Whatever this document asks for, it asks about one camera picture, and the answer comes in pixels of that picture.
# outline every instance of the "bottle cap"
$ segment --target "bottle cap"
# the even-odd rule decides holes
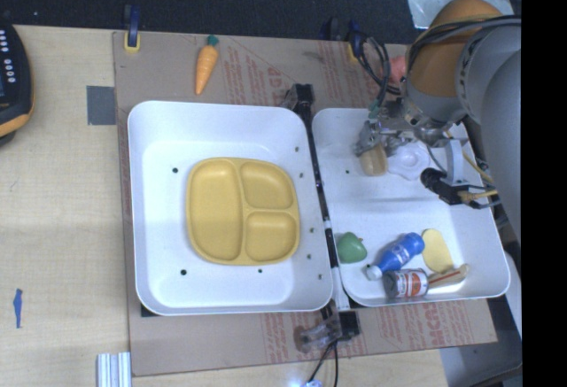
[[[366,276],[370,280],[379,280],[380,278],[382,278],[382,271],[378,266],[368,266],[366,268]]]

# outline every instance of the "yellow plate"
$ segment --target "yellow plate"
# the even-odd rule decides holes
[[[212,158],[190,171],[187,228],[209,261],[260,265],[289,258],[299,245],[299,208],[290,176],[255,159]]]

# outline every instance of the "cardboard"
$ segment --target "cardboard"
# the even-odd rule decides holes
[[[280,105],[294,83],[314,86],[314,112],[364,108],[377,85],[346,43],[218,36],[219,61],[205,91],[194,93],[195,61],[206,35],[142,33],[137,53],[113,34],[120,148],[128,321],[133,376],[318,360],[301,352],[297,333],[322,321],[314,313],[248,313],[163,317],[145,313],[135,286],[128,165],[128,113],[145,100]],[[405,47],[388,45],[391,57]],[[358,308],[361,334],[339,346],[339,357],[418,351],[496,341],[484,299]]]

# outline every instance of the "table surface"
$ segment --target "table surface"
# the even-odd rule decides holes
[[[113,31],[16,28],[35,111],[0,148],[0,385],[94,386],[97,355],[129,350],[117,131],[87,120],[87,87],[114,86]],[[299,387],[315,365],[137,377],[132,385]],[[339,385],[447,385],[438,350],[340,359],[338,367]],[[331,357],[316,378],[332,385],[334,369]]]

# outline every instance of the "robotic arm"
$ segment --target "robotic arm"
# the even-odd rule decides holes
[[[381,143],[391,156],[415,139],[446,146],[445,131],[469,116],[521,241],[521,19],[483,0],[453,0],[408,48],[406,64],[405,95],[384,101],[365,122],[355,153]]]

